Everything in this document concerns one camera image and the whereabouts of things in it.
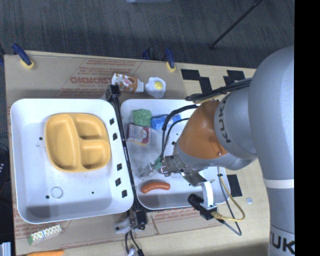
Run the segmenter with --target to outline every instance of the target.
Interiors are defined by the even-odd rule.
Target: dark gray floor
[[[254,0],[1,0],[0,43],[26,50],[141,59],[170,47],[176,62],[257,68],[294,44],[295,0],[263,0],[210,50],[208,45]],[[0,143],[8,145],[4,70],[0,68]],[[0,194],[10,200],[10,182]]]

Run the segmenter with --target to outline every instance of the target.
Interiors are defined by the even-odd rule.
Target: yellow plate
[[[59,113],[45,124],[46,151],[51,164],[63,172],[88,172],[111,158],[105,124],[87,113]]]

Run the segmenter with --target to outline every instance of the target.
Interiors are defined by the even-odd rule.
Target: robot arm
[[[239,170],[258,158],[270,206],[268,255],[295,254],[293,46],[263,61],[249,87],[201,104],[175,150],[190,171]]]

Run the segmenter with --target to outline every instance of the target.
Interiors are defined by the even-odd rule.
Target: table
[[[34,61],[29,70],[20,64],[18,56],[5,56],[5,78],[9,125],[10,157],[13,162],[11,141],[11,105],[23,98],[87,98],[103,96],[114,73],[138,77],[147,83],[149,77],[166,81],[165,99],[184,99],[200,93],[201,86],[216,89],[232,81],[250,78],[255,70],[248,68],[209,66],[176,63],[171,72],[161,61],[119,59],[110,57],[72,55],[27,51]],[[105,83],[93,83],[92,78],[102,78]],[[122,93],[126,99],[151,99],[144,93]],[[136,242],[146,256],[169,255],[266,255],[269,241],[269,204],[259,162],[238,170],[226,170],[236,175],[242,196],[235,199],[246,213],[239,223],[242,236],[237,236],[215,220],[206,221],[192,208],[171,209],[148,213],[149,223],[144,231],[134,233]],[[124,234],[115,234],[113,223],[123,219],[123,214],[75,219],[61,223],[62,233],[38,245],[29,246],[27,237],[52,224],[26,223],[17,211],[15,173],[11,169],[14,210],[15,245],[18,256],[31,252],[64,249],[66,256],[125,256]],[[226,204],[219,211],[228,214]]]

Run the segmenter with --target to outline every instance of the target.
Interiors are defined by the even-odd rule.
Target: toy sausage
[[[166,182],[154,181],[141,187],[141,192],[146,194],[151,190],[169,190],[170,184]]]

